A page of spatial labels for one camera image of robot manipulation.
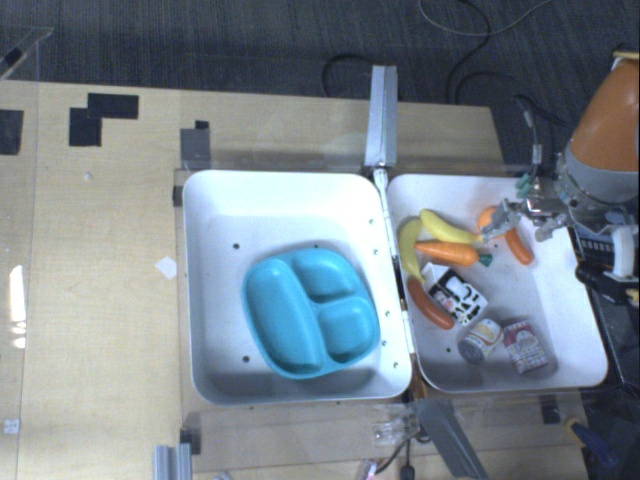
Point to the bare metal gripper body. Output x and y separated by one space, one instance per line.
560 208

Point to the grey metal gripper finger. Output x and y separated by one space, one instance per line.
502 218
550 228

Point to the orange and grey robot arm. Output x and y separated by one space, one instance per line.
607 128

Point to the orange sausage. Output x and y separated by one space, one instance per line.
430 305
520 248

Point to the yellow banana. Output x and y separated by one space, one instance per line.
445 228
407 248

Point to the orange carrot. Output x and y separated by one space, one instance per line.
447 253

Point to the white plastic tray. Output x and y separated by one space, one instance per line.
225 278
555 313

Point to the black and white carton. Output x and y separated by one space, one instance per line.
460 298

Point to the pink carton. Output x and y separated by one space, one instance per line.
525 348

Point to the white and yellow can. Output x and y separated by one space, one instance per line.
480 340

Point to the blue divided plate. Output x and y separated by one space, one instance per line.
280 313

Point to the black cylinder on white bracket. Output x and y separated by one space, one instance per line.
602 273

